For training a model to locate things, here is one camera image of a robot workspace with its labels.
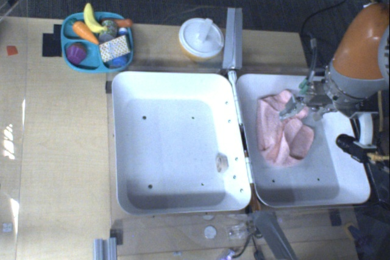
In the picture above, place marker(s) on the blue divided plate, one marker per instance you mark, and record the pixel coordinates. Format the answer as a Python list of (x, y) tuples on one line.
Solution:
[(93, 62)]

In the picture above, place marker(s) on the orange carrot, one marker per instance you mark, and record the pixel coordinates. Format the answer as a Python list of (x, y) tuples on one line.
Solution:
[(84, 32)]

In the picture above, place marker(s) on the yellow banana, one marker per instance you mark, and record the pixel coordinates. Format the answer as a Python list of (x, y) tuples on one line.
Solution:
[(91, 22)]

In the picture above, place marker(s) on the yellow cup with white lid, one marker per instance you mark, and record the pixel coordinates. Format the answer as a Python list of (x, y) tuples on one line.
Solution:
[(201, 38)]

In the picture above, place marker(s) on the small white and blue bottle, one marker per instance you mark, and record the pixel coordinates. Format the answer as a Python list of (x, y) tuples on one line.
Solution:
[(122, 31)]

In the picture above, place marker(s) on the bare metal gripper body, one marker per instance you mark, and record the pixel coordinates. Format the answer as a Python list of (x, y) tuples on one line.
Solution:
[(318, 97)]

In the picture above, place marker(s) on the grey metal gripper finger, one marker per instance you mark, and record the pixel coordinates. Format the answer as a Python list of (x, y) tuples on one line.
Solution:
[(320, 112), (293, 108)]

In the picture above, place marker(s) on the white plastic tray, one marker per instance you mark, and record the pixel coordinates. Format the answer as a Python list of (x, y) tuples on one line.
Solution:
[(323, 167), (176, 143)]

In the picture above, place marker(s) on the patterned white carton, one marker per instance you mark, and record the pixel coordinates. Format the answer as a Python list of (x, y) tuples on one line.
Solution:
[(115, 48)]

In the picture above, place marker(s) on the blue cube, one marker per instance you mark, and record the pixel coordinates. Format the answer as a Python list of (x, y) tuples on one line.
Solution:
[(118, 61)]

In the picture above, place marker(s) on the clear plastic bottle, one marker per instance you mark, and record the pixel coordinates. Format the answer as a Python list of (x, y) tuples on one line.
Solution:
[(239, 229)]

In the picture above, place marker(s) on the pink cloth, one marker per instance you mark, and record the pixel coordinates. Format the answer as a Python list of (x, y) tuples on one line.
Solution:
[(277, 137)]

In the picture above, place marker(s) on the black cylinder on white bracket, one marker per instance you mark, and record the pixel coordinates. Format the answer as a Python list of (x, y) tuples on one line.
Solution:
[(353, 144)]

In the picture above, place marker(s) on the green can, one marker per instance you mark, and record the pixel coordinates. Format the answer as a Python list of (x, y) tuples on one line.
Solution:
[(109, 28)]

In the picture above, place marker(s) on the purple grapes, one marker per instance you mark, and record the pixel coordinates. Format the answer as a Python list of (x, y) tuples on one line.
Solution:
[(76, 53)]

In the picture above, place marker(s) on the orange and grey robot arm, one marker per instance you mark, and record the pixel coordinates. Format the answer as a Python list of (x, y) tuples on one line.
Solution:
[(359, 48)]

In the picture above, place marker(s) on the orange sausage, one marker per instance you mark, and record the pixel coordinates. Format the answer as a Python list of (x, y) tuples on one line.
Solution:
[(124, 22)]

